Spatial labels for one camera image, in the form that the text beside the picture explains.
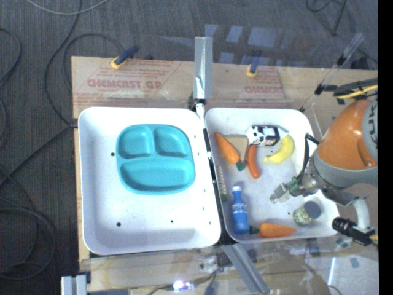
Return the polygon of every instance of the blue bottle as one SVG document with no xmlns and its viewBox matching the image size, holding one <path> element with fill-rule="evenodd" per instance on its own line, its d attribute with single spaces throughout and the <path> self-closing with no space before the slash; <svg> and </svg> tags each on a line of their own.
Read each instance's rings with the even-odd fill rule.
<svg viewBox="0 0 393 295">
<path fill-rule="evenodd" d="M 241 235 L 249 232 L 247 204 L 241 197 L 241 188 L 232 187 L 232 222 L 233 232 Z"/>
</svg>

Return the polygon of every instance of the gray carpet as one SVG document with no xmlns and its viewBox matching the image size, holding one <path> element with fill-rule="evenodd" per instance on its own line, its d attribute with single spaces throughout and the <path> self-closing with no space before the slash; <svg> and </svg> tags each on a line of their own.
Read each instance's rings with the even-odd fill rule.
<svg viewBox="0 0 393 295">
<path fill-rule="evenodd" d="M 32 1 L 70 13 L 102 0 Z M 260 49 L 264 65 L 329 68 L 362 33 L 345 68 L 378 69 L 378 0 L 348 0 L 334 36 L 342 0 L 308 1 L 111 0 L 68 16 L 0 0 L 0 294 L 59 294 L 60 277 L 78 272 L 71 55 L 136 44 L 135 58 L 192 61 L 195 36 L 212 36 L 215 62 L 244 64 Z M 18 57 L 8 32 L 21 53 L 5 76 Z"/>
</svg>

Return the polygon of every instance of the bottle cap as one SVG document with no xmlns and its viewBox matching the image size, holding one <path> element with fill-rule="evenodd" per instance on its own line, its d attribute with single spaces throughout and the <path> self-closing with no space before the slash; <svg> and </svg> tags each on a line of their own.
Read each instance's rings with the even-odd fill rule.
<svg viewBox="0 0 393 295">
<path fill-rule="evenodd" d="M 310 218 L 316 219 L 321 215 L 321 208 L 314 201 L 307 201 L 304 207 L 305 207 L 305 211 L 310 216 Z"/>
<path fill-rule="evenodd" d="M 232 187 L 232 192 L 233 192 L 233 191 L 241 191 L 240 186 L 233 186 L 233 187 Z"/>
</svg>

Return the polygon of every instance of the toy carrot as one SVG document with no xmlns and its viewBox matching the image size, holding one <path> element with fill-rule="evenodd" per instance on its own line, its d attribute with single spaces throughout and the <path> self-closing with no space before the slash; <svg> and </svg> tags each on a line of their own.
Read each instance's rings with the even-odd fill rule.
<svg viewBox="0 0 393 295">
<path fill-rule="evenodd" d="M 239 171 L 244 169 L 244 164 L 240 161 L 239 152 L 235 149 L 235 147 L 225 139 L 219 132 L 214 132 L 214 136 L 216 137 L 217 144 L 220 147 L 222 154 L 225 159 L 230 164 L 236 164 L 236 167 Z"/>
<path fill-rule="evenodd" d="M 254 179 L 257 179 L 260 177 L 260 172 L 258 170 L 257 162 L 255 160 L 256 154 L 257 154 L 257 146 L 254 144 L 251 144 L 247 150 L 247 167 L 248 167 L 248 170 L 249 170 L 251 176 Z"/>
<path fill-rule="evenodd" d="M 290 235 L 296 232 L 296 229 L 290 226 L 273 224 L 273 223 L 262 223 L 259 229 L 250 226 L 250 234 L 259 233 L 262 238 L 274 238 Z"/>
</svg>

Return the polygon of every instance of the yellow banana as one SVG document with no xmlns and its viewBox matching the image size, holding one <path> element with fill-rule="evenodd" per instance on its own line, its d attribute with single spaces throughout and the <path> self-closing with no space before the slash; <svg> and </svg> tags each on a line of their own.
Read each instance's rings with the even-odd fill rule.
<svg viewBox="0 0 393 295">
<path fill-rule="evenodd" d="M 285 161 L 288 157 L 290 157 L 290 155 L 294 151 L 294 147 L 295 147 L 294 140 L 289 135 L 286 135 L 282 139 L 282 145 L 280 150 L 278 150 L 276 153 L 274 153 L 271 156 L 266 156 L 265 162 L 279 164 Z"/>
</svg>

